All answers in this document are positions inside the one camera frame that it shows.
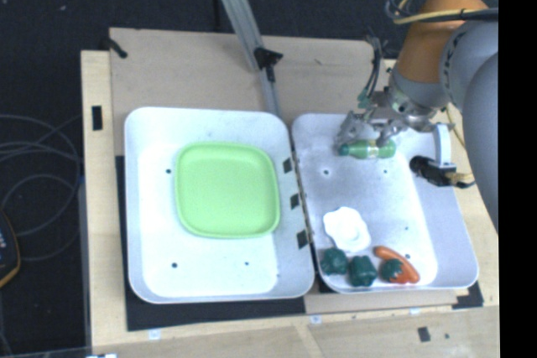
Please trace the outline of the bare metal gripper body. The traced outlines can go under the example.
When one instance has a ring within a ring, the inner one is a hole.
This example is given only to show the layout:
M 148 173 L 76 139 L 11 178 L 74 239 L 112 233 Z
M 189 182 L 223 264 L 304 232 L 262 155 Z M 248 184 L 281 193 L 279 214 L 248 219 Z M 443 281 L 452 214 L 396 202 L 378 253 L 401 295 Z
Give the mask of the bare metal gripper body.
M 436 109 L 421 106 L 399 90 L 375 91 L 362 102 L 365 121 L 375 127 L 430 131 Z

